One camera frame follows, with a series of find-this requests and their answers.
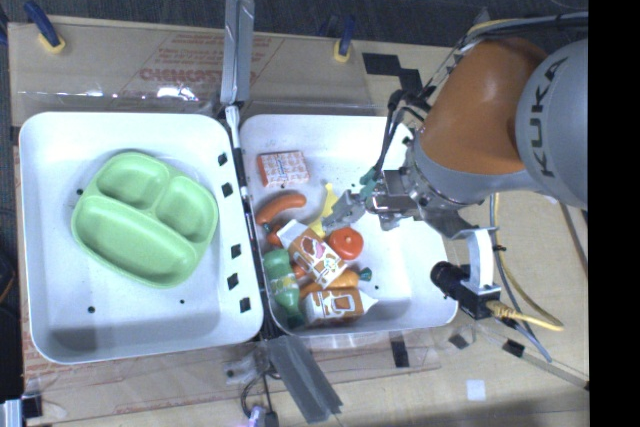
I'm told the yellow banana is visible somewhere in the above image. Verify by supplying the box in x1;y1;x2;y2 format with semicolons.
308;182;342;237

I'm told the thin black and white rod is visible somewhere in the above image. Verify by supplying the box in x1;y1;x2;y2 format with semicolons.
224;104;271;341

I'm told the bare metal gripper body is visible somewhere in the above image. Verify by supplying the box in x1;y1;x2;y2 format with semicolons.
365;167;480;241

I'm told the green divided plate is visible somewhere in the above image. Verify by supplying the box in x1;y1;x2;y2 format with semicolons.
70;150;220;290

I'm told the green plastic bottle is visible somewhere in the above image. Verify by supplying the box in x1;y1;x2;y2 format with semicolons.
262;247;307;330

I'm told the orange patterned packet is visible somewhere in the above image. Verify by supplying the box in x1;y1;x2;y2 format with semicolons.
256;149;311;189

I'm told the red toy tomato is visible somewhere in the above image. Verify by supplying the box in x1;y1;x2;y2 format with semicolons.
326;226;366;262

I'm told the brown cardboard board red print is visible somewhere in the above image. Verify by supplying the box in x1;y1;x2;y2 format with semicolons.
7;14;442;427

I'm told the white plastic tray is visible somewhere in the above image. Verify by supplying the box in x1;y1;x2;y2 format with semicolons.
18;110;265;365
238;113;460;337

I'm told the orange and white juice carton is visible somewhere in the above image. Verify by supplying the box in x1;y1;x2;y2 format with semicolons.
301;286;381;328

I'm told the black cylinder on white bracket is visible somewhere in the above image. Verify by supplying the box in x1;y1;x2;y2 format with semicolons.
429;225;503;321

